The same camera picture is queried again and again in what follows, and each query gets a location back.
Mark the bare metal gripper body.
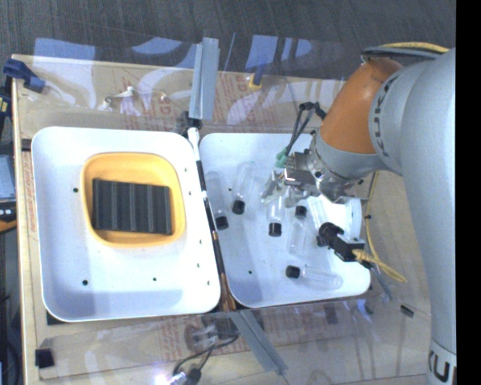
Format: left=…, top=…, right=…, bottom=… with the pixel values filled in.
left=282, top=150, right=362, bottom=205

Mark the clear bottle with black cap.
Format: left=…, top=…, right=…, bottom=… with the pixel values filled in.
left=205, top=169, right=230, bottom=231
left=286, top=205, right=309, bottom=255
left=231, top=162, right=257, bottom=216
left=285, top=264, right=344, bottom=291
left=265, top=194, right=286, bottom=238

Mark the white plastic tray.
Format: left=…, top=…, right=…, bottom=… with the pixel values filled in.
left=30, top=125, right=222, bottom=323
left=198, top=132, right=373, bottom=310

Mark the yellow rounded square bowl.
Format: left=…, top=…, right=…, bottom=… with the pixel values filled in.
left=80, top=152, right=187, bottom=249

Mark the black ribbed rack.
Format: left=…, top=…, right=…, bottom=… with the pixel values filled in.
left=91, top=177, right=174, bottom=236

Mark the brown cardboard board red print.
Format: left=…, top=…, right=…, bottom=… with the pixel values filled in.
left=10, top=53, right=434, bottom=381

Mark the black square block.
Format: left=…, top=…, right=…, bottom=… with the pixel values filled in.
left=34, top=347, right=56, bottom=369

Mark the black cylinder on white bracket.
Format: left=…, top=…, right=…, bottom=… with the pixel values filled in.
left=316, top=197, right=366, bottom=263

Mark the black block with thin wires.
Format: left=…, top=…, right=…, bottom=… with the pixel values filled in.
left=210, top=314, right=241, bottom=341

